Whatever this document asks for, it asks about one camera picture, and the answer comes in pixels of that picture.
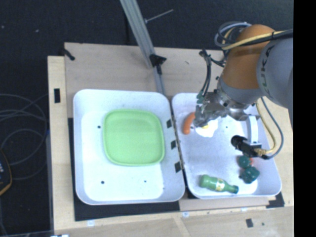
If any green plate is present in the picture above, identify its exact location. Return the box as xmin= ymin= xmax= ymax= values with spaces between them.
xmin=103 ymin=109 xmax=166 ymax=167

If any black cylinder on white bracket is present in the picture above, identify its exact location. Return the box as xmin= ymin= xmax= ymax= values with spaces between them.
xmin=231 ymin=116 xmax=263 ymax=158

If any green bottle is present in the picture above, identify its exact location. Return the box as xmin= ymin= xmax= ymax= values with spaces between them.
xmin=199 ymin=174 xmax=239 ymax=195

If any thin black and white rod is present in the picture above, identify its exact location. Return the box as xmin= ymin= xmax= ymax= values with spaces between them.
xmin=170 ymin=100 xmax=186 ymax=175

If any white plastic tray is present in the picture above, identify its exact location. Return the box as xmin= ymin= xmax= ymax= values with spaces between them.
xmin=73 ymin=89 xmax=186 ymax=205
xmin=171 ymin=92 xmax=283 ymax=200

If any orange sausage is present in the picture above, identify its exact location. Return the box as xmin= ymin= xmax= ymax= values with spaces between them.
xmin=183 ymin=112 xmax=197 ymax=135

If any dark green broccoli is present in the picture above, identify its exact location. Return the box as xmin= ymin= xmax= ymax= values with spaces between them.
xmin=239 ymin=166 xmax=261 ymax=185

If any dark green round toy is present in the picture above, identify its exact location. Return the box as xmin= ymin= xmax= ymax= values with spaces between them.
xmin=238 ymin=156 xmax=252 ymax=169

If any white fried egg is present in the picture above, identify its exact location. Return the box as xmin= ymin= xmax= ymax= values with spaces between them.
xmin=195 ymin=119 xmax=219 ymax=139

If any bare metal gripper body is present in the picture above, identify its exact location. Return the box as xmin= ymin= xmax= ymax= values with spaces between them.
xmin=194 ymin=90 xmax=250 ymax=129

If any pale wood board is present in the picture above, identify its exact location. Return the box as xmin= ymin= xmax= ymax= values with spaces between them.
xmin=64 ymin=42 xmax=277 ymax=211

